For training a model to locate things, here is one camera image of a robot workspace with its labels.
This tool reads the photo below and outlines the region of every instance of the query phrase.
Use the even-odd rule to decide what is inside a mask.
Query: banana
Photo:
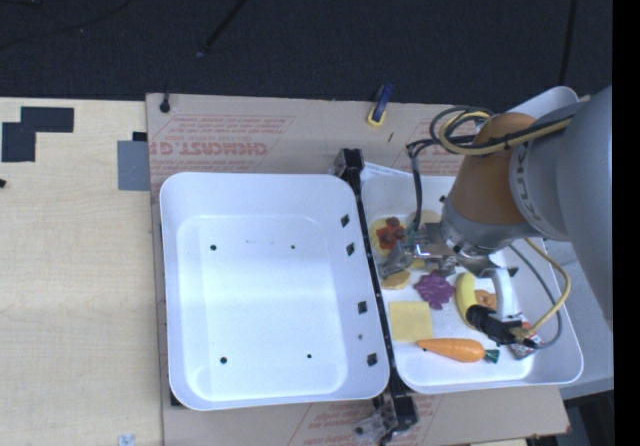
[[[467,309],[477,304],[475,293],[475,275],[471,272],[464,272],[458,277],[456,282],[456,304],[458,304],[458,310],[462,315],[464,322],[472,327],[467,321],[466,314]]]

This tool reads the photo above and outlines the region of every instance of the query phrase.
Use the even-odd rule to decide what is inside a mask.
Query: empty white tray
[[[389,365],[355,195],[330,175],[160,191],[169,379],[197,410],[371,398]]]
[[[422,209],[439,214],[442,210],[441,196],[448,195],[454,178],[445,176],[422,176]],[[416,196],[413,178],[406,176],[372,176],[362,189],[362,202],[367,222],[390,216],[398,217],[407,224],[413,219]],[[543,280],[549,286],[555,298],[561,294],[551,265],[542,260],[523,240],[514,243],[537,267]],[[374,250],[376,262],[384,258]],[[521,311],[531,321],[538,320],[553,304],[540,282],[525,263],[510,249],[504,249],[493,257],[494,262],[502,266],[518,266],[518,273],[512,278],[513,290]],[[456,277],[464,272],[458,269],[455,275],[447,278],[455,286]],[[387,306],[391,301],[422,301],[413,284],[418,282],[425,270],[412,270],[411,283],[401,290],[382,290],[382,298]],[[476,279],[477,289],[493,291],[488,279]],[[553,345],[536,351],[524,359],[518,360],[508,346],[499,347],[500,358],[497,364],[486,361],[461,363],[433,353],[424,352],[414,343],[393,341],[393,351],[400,378],[412,389],[420,393],[449,393],[497,387],[516,387],[544,384],[566,384],[576,380],[582,373],[583,358],[578,340],[565,306],[560,309],[562,333]],[[460,316],[455,303],[455,295],[442,310],[431,309],[433,337],[467,337],[480,341],[485,348],[496,349],[495,342],[486,335],[467,326]],[[557,328],[555,316],[550,318],[539,330],[544,340],[550,340]]]

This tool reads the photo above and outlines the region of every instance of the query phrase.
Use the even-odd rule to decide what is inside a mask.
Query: brown cylinder
[[[473,144],[523,130],[534,121],[533,117],[517,112],[496,115],[482,127]],[[451,205],[460,215],[482,224],[526,222],[509,187],[511,153],[511,150],[504,150],[485,156],[465,155],[449,194]]]

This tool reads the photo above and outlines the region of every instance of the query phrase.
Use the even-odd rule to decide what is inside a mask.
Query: toy carrot
[[[418,346],[460,362],[478,362],[485,359],[494,364],[498,362],[500,350],[485,350],[482,343],[467,338],[421,339]]]

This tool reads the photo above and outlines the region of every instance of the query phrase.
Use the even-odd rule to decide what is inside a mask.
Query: yellow square
[[[391,339],[416,342],[433,336],[428,302],[389,302]]]

